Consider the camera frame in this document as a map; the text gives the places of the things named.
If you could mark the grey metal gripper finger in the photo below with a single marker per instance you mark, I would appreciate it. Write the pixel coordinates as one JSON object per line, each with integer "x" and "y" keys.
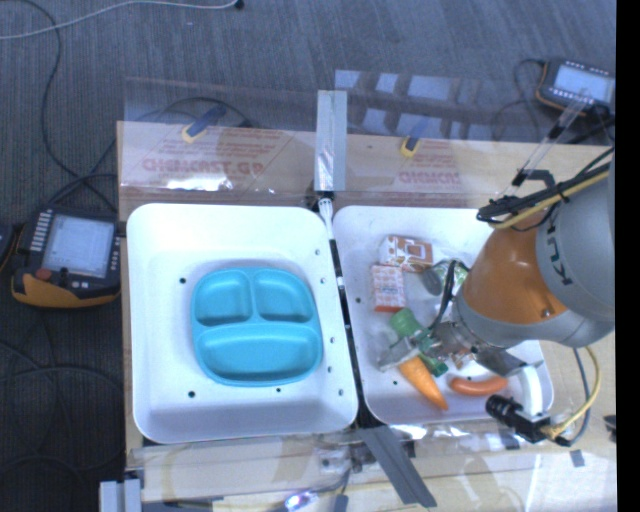
{"x": 395, "y": 356}
{"x": 500, "y": 361}

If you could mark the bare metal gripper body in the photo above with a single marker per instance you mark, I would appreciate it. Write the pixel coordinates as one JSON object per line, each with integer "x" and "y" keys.
{"x": 452, "y": 342}

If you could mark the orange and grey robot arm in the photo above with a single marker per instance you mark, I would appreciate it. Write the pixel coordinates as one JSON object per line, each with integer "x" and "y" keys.
{"x": 530, "y": 280}

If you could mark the orange sausage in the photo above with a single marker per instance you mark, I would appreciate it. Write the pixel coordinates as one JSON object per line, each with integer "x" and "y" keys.
{"x": 477, "y": 386}

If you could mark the green bottle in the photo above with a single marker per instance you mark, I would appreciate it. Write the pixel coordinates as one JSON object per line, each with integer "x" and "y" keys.
{"x": 405, "y": 321}

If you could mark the orange carrot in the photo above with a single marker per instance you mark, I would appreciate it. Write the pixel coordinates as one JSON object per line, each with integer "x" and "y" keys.
{"x": 425, "y": 382}

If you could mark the grey oval object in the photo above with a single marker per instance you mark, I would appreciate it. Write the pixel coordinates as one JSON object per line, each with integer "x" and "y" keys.
{"x": 431, "y": 282}

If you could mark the orange and white packet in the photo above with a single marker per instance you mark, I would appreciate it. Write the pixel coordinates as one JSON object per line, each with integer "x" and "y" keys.
{"x": 388, "y": 290}

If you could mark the green and white packet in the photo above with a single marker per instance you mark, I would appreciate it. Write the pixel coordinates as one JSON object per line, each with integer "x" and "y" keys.
{"x": 457, "y": 272}

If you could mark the orange and white carton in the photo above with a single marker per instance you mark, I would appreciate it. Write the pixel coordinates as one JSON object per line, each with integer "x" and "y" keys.
{"x": 407, "y": 250}

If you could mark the white plastic tray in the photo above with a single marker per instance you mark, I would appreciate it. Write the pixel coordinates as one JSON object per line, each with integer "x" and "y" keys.
{"x": 165, "y": 350}
{"x": 365, "y": 250}

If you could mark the blue divided plate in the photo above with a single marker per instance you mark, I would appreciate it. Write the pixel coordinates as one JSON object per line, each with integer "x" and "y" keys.
{"x": 255, "y": 345}

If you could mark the brown cardboard board red print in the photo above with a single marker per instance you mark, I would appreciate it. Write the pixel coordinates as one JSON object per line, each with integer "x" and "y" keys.
{"x": 225, "y": 160}

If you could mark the black cylinder on white bracket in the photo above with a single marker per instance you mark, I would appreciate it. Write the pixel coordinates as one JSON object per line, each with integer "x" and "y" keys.
{"x": 520, "y": 417}

